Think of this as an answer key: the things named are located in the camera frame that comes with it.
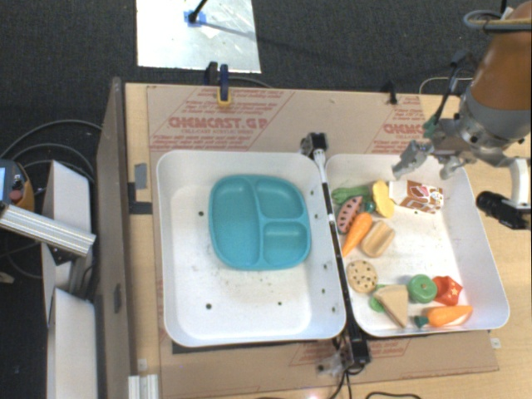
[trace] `table surface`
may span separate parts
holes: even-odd
[[[133,181],[135,153],[147,152],[147,105],[146,86],[126,85],[126,136],[128,147],[128,176]],[[440,104],[439,96],[420,96],[426,115],[430,115]],[[446,113],[456,111],[457,99],[451,99]],[[508,155],[530,157],[530,136],[523,145],[513,145]],[[475,195],[482,190],[492,190],[510,195],[510,172],[494,169],[480,162],[466,167]],[[149,190],[139,190],[137,200],[151,201]],[[510,319],[500,329],[493,330],[491,337],[498,340],[496,352],[500,370],[478,374],[433,377],[395,382],[357,384],[352,386],[355,397],[366,397],[370,392],[415,393],[423,399],[442,397],[526,397],[532,392],[532,312],[531,312],[531,267],[530,232],[512,231],[494,219],[481,215],[490,246],[499,269],[505,292],[510,304]],[[153,259],[153,224],[149,215],[131,217],[131,271],[134,289],[136,355],[149,363],[149,372],[159,371],[159,333],[157,324],[157,300],[155,288],[155,264]],[[238,399],[251,398],[328,398],[334,389],[314,388],[269,394],[234,396]],[[348,398],[344,387],[338,398]]]

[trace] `orange carrot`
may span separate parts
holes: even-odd
[[[346,241],[343,243],[343,257],[347,256],[352,249],[360,244],[362,239],[369,232],[369,229],[372,227],[372,223],[373,218],[369,213],[360,213],[357,217],[355,217],[351,228],[349,228],[349,232],[347,232]]]
[[[414,322],[419,328],[426,323],[432,327],[441,327],[471,312],[473,312],[472,306],[440,306],[428,309],[425,316],[414,317]]]

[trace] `white tray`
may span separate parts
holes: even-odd
[[[307,206],[311,249],[298,266],[242,271],[216,257],[209,194],[227,175],[292,182]],[[298,341],[338,335],[346,320],[317,166],[300,154],[176,150],[157,165],[164,283],[170,337],[187,347]]]
[[[393,155],[335,155],[327,163],[330,190],[339,187],[370,185],[376,180],[394,180],[392,166],[399,161]],[[386,223],[396,230],[389,249],[379,258],[367,257],[358,247],[348,256],[347,265],[364,259],[375,267],[379,283],[407,283],[418,273],[431,278],[449,275],[464,288],[459,304],[470,304],[473,313],[460,325],[443,328],[416,327],[412,317],[437,303],[409,303],[410,321],[399,328],[383,313],[376,313],[368,305],[369,295],[350,288],[352,308],[359,326],[376,337],[395,337],[425,333],[494,329],[503,326],[510,308],[500,281],[495,261],[485,236],[475,196],[466,171],[458,169],[449,180],[439,176],[441,165],[430,158],[418,170],[404,175],[426,185],[440,186],[445,203],[437,214],[396,206],[395,214]]]

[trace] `teal plate compartment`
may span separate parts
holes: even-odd
[[[265,175],[219,180],[209,197],[216,255],[242,270],[292,268],[310,251],[307,206],[290,182]]]

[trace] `gray floor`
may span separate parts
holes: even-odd
[[[358,91],[378,91],[393,81],[397,91],[411,93],[426,78],[445,75],[456,50],[467,48],[481,57],[489,38],[468,30],[461,19],[476,9],[498,11],[501,2],[252,1],[263,71],[254,78],[276,87]],[[44,122],[101,122],[114,76],[124,81],[201,82],[197,71],[139,68],[135,43],[135,0],[0,0],[0,152]],[[442,87],[432,82],[426,91],[438,93]],[[74,146],[92,158],[97,134],[72,126],[51,128],[16,150],[45,141]],[[22,163],[44,155],[72,158],[47,151],[27,154]],[[41,166],[29,174],[43,186],[46,173]],[[3,249],[4,237],[0,241]],[[9,246],[16,241],[10,239]],[[38,256],[23,261],[16,257],[27,270],[38,271]],[[16,274],[5,259],[0,259],[0,270]],[[15,284],[0,285],[2,399],[44,397],[41,300],[41,285],[33,279],[17,276]]]

